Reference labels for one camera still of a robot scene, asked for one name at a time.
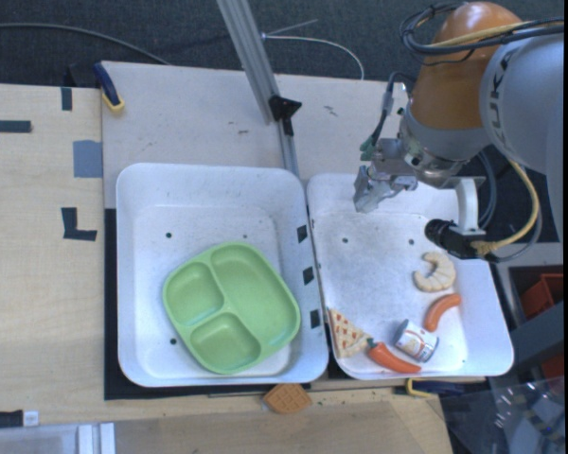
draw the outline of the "toy can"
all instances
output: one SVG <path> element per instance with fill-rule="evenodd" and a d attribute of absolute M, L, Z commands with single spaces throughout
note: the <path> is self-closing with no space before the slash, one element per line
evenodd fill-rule
<path fill-rule="evenodd" d="M 439 338 L 410 320 L 404 320 L 398 327 L 394 344 L 402 352 L 417 361 L 427 361 L 434 354 Z"/>

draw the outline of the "white tray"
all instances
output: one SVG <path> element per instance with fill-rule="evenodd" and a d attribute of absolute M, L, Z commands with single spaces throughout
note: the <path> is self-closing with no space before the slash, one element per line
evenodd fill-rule
<path fill-rule="evenodd" d="M 117 179 L 116 220 L 118 360 L 132 382 L 144 387 L 304 383 L 324 373 L 328 345 L 305 193 L 292 173 L 242 166 L 131 165 Z M 290 344 L 260 364 L 219 375 L 187 351 L 161 294 L 177 266 L 230 240 L 248 242 L 264 253 L 298 302 L 301 326 Z"/>
<path fill-rule="evenodd" d="M 401 192 L 363 214 L 353 205 L 354 180 L 354 175 L 320 174 L 308 183 L 325 306 L 340 310 L 397 356 L 413 361 L 393 346 L 397 327 L 405 319 L 422 324 L 432 301 L 459 292 L 462 305 L 444 314 L 436 331 L 439 345 L 413 376 L 504 374 L 513 363 L 513 347 L 488 263 L 451 257 L 456 281 L 438 293 L 422 292 L 412 281 L 413 271 L 428 270 L 422 255 L 438 250 L 425 237 L 425 224 L 432 218 L 457 220 L 456 193 L 420 183 L 417 190 Z M 337 361 L 358 379 L 408 376 L 383 369 L 365 354 Z"/>

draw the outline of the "orange sausage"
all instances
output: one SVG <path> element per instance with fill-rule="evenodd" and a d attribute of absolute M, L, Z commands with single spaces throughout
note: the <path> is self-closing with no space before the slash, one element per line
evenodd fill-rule
<path fill-rule="evenodd" d="M 420 367 L 418 365 L 396 357 L 389 351 L 389 349 L 385 346 L 385 343 L 382 341 L 375 343 L 372 338 L 369 338 L 368 346 L 370 347 L 368 350 L 368 356 L 389 370 L 393 370 L 394 372 L 399 372 L 401 374 L 415 374 L 420 371 Z"/>
<path fill-rule="evenodd" d="M 438 300 L 435 300 L 429 310 L 425 315 L 425 321 L 423 322 L 423 327 L 427 331 L 432 333 L 437 330 L 437 324 L 442 315 L 448 311 L 451 307 L 459 306 L 461 304 L 461 295 L 458 292 L 453 292 L 452 294 L 447 294 L 442 296 Z"/>

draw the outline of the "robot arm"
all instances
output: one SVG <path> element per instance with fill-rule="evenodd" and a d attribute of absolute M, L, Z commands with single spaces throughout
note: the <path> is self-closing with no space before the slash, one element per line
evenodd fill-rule
<path fill-rule="evenodd" d="M 439 13 L 449 16 L 433 43 L 416 44 L 415 28 Z M 456 186 L 455 175 L 463 165 L 494 144 L 510 161 L 547 175 L 562 238 L 560 22 L 522 22 L 488 2 L 445 4 L 411 17 L 401 38 L 409 49 L 426 57 L 398 137 L 379 139 L 370 153 L 366 152 L 367 143 L 363 144 L 363 159 L 369 159 L 370 164 L 360 167 L 356 179 L 356 209 L 370 212 L 383 199 L 414 190 L 417 182 L 436 188 Z M 426 233 L 444 227 L 442 223 L 429 225 L 432 227 Z M 438 245 L 448 249 L 445 244 Z M 481 255 L 477 251 L 457 252 L 463 257 Z"/>

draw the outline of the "white cable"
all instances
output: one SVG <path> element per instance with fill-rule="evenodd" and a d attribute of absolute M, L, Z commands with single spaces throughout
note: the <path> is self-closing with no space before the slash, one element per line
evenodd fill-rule
<path fill-rule="evenodd" d="M 337 47 L 343 51 L 345 51 L 347 54 L 349 54 L 353 60 L 355 62 L 357 62 L 358 66 L 360 67 L 360 80 L 364 80 L 364 66 L 362 65 L 362 62 L 358 59 L 358 57 L 351 52 L 348 48 L 343 47 L 342 45 L 339 45 L 337 43 L 331 42 L 331 41 L 325 41 L 323 39 L 314 39 L 313 37 L 297 37 L 297 36 L 293 36 L 293 35 L 269 35 L 269 34 L 261 34 L 261 37 L 263 38 L 263 40 L 266 39 L 280 39 L 280 40 L 287 40 L 287 41 L 306 41 L 306 42 L 315 42 L 318 44 L 327 44 L 327 45 L 332 45 L 334 47 Z"/>

